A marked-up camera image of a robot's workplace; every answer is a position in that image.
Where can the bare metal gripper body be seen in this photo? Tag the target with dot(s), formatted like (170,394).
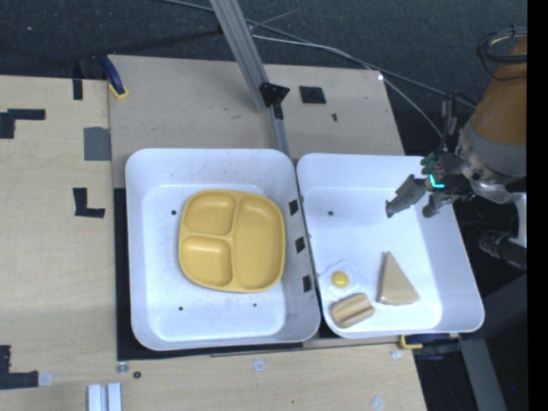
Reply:
(486,184)

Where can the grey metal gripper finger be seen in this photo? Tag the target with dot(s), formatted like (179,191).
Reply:
(404,197)
(436,204)

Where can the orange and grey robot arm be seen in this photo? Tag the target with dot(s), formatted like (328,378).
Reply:
(503,109)

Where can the white plastic tray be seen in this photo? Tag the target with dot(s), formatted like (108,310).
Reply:
(364,229)
(222,315)

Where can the beige triangular sandwich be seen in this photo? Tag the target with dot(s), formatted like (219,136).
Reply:
(394,287)

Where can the white and yellow fried egg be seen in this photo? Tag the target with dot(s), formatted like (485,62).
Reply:
(340,278)

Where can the tan hot dog bun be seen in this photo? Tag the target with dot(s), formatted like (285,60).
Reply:
(352,311)

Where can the yellow divided plate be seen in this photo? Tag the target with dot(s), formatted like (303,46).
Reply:
(257,242)

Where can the black cylinder on white bracket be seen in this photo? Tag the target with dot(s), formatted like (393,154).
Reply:
(503,248)

